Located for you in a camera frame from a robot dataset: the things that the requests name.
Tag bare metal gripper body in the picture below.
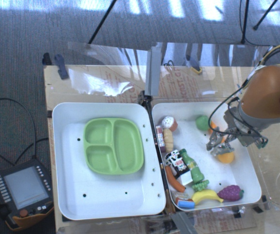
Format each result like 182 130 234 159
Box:
217 106 265 148

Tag yellow orange toy fruit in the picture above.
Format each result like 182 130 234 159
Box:
216 151 235 165

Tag orange toy carrot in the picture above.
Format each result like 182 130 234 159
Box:
208 120 226 144

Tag white plastic tray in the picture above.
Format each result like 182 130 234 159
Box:
151 101 262 212
52 102 167 221

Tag green plastic bottle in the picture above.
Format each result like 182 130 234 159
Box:
179 148 205 184

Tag cow print milk carton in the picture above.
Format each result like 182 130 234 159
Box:
164 149 193 186

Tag green toy grapes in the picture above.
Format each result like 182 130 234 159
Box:
191 179 210 193

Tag beige toy bread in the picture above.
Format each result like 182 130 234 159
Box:
163 128 175 153

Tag purple toy grapes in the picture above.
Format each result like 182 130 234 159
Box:
217 184 245 202

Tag white and brown cupcake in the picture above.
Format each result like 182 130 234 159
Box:
161 116 179 133

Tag yellow banana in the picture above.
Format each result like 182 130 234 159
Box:
191 189 224 206

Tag pink and white packet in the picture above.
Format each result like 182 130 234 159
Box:
155 125 167 153

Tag orange toy sausage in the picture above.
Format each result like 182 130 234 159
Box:
164 165 187 194

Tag white small packet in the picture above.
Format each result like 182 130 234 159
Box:
171 190 191 201

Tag brown cardboard board red print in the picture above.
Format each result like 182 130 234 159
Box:
43 64 280 234

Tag blue and red packet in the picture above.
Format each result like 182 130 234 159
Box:
175 197 196 210

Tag green divided plate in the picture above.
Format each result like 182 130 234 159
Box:
83 117 145 176

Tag black block with wires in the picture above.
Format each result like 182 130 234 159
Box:
137 90 153 107

